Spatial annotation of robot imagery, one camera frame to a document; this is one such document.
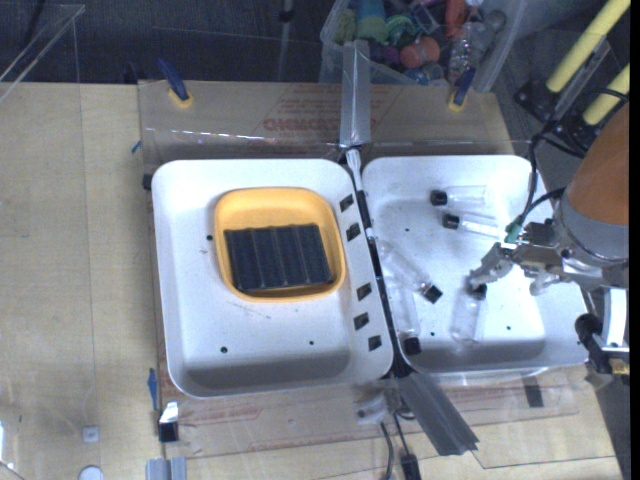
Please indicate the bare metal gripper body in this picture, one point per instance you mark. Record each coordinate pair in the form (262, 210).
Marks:
(542, 250)

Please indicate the white plastic tray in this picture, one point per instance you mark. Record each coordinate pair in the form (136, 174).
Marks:
(280, 348)
(505, 318)

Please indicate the clear plastic bottle black cap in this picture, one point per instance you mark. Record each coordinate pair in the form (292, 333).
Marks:
(465, 195)
(475, 227)
(402, 268)
(406, 313)
(467, 320)

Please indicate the black cylinder on white bracket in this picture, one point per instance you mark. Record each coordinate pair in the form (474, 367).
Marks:
(607, 328)

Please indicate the black ribbed rectangular packet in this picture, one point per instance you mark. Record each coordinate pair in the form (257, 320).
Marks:
(277, 257)

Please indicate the yellow plastic bowl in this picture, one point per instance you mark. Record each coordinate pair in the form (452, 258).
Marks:
(275, 205)

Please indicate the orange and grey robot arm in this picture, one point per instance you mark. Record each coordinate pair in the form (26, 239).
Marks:
(600, 183)

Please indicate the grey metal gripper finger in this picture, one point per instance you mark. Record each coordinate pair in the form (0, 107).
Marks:
(496, 255)
(487, 277)

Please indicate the brown cardboard board red print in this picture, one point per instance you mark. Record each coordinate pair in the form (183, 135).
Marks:
(225, 118)

